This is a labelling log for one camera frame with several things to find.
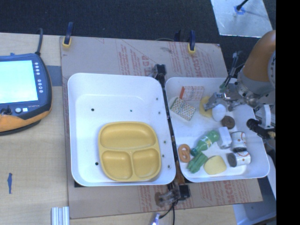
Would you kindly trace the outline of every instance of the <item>yellow toy cheese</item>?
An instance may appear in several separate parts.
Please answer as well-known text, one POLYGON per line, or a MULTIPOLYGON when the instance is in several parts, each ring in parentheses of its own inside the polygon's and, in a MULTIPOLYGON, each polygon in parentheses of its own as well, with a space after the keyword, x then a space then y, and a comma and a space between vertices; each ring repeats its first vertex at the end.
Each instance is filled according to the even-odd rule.
POLYGON ((209 175, 215 175, 224 172, 227 166, 221 156, 210 157, 204 164, 204 170, 209 175))
POLYGON ((205 96, 201 99, 200 105, 199 105, 199 112, 205 117, 211 118, 212 117, 212 109, 208 109, 207 111, 204 109, 203 104, 208 103, 209 96, 205 96))

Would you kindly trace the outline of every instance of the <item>wooden table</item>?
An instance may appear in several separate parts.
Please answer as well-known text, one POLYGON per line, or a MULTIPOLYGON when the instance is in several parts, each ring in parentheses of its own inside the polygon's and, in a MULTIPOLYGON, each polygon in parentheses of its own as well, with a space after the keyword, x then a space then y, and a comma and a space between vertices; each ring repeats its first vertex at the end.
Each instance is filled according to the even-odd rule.
MULTIPOLYGON (((43 36, 41 57, 61 66, 59 36, 43 36)), ((39 35, 0 33, 0 55, 34 53, 39 35)), ((0 136, 0 224, 50 225, 51 208, 68 206, 62 87, 53 86, 53 108, 41 122, 20 133, 0 136), (12 173, 12 193, 8 175, 12 173)), ((71 219, 71 225, 147 225, 153 213, 71 219)), ((160 225, 170 225, 170 212, 160 225)), ((175 211, 175 224, 236 224, 233 207, 175 211)))

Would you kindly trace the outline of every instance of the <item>orange toy ring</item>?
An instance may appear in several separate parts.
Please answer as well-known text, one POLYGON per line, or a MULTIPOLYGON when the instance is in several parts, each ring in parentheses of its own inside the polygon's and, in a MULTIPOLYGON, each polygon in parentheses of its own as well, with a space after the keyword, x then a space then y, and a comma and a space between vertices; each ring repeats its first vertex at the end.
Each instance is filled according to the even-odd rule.
POLYGON ((191 160, 190 147, 187 144, 182 144, 178 148, 179 159, 183 163, 188 163, 191 160))

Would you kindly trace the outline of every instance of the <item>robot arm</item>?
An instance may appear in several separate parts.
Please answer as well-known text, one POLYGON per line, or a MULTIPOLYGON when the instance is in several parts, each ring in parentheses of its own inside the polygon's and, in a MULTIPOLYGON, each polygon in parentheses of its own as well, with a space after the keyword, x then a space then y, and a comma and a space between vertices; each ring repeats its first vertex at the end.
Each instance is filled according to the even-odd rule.
POLYGON ((276 66, 276 31, 272 30, 263 35, 252 49, 245 65, 237 75, 235 83, 229 83, 226 79, 220 93, 215 92, 204 104, 208 110, 220 103, 228 104, 228 110, 232 111, 236 106, 248 104, 255 111, 263 112, 262 121, 249 122, 250 129, 259 126, 259 131, 267 131, 267 135, 257 132, 260 136, 269 136, 273 129, 270 124, 270 106, 261 103, 261 98, 275 90, 275 66, 276 66))

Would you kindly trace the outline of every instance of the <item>brown toy cookie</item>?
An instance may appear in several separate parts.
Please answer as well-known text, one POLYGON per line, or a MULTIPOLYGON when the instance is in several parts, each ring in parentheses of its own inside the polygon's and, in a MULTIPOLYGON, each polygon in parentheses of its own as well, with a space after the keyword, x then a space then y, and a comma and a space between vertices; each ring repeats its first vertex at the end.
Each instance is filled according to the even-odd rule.
POLYGON ((188 163, 191 160, 191 149, 187 144, 182 144, 178 148, 179 159, 183 163, 188 163))
POLYGON ((227 127, 228 129, 232 129, 235 126, 235 121, 231 116, 225 116, 221 120, 222 126, 227 127))

